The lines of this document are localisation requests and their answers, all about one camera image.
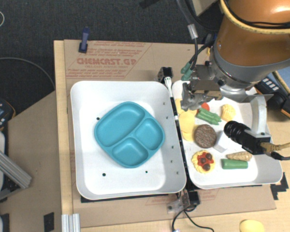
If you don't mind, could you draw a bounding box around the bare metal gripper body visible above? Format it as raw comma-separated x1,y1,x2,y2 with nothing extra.
188,56,247,101

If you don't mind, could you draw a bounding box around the yellow round slice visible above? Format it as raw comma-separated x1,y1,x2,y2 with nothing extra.
181,127,196,143
178,111,198,132
174,98,185,115

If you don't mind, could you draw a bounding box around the green beans bundle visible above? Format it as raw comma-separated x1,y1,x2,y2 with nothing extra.
195,107,222,126

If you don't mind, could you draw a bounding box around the thin black and white rod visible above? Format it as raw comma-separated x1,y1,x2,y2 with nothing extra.
164,77,192,192

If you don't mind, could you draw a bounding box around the yellow ridged toy pasta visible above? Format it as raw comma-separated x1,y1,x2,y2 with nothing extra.
220,104,236,122

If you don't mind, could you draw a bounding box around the brown burger patty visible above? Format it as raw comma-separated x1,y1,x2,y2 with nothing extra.
193,124,218,149

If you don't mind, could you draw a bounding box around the yellow spaghetti with meatballs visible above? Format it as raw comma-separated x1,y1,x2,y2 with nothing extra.
191,149,216,174

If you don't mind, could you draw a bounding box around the beige ridged cone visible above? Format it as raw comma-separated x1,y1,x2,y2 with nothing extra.
226,151,253,162

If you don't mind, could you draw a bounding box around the green cylinder toy vegetable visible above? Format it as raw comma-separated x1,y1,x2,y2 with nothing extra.
220,158,249,170

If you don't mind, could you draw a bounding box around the blue divided plate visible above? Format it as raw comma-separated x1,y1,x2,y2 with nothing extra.
94,101,166,169

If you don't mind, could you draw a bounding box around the brown cardboard board red print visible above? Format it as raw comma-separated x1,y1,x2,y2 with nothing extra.
63,39,277,228

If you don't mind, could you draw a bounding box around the white plastic tray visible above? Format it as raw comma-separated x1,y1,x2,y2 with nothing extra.
70,80,187,201
171,79,284,190

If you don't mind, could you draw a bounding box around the yellow oval toy food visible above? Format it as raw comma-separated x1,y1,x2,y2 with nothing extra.
239,219,265,232

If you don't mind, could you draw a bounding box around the black block with thin wires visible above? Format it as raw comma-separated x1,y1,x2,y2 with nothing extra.
166,189,201,214
156,66,174,82

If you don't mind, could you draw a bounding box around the black cylinder on white bracket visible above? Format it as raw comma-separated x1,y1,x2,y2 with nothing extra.
223,96,273,156

